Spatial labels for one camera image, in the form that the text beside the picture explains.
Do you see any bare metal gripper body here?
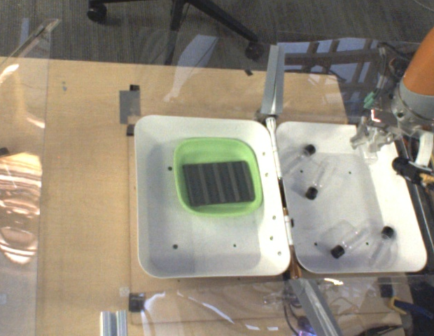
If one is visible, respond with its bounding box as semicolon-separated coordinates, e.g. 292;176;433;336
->
367;104;426;140

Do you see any clear bottle with black cap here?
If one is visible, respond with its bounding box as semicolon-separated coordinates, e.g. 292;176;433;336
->
367;225;396;267
318;218;372;260
304;157;340;201
281;143;318;186

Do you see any white plastic tray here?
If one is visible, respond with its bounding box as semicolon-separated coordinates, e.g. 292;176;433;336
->
133;114;292;279
274;120;428;275

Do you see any green plastic bowl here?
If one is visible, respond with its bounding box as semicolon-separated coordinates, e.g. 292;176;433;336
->
173;136;264;218

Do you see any dark grey striped block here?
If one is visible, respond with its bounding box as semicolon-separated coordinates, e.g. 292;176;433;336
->
181;160;257;209

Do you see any black cylinder on white bracket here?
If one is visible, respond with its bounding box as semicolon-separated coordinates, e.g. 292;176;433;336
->
391;131;434;186

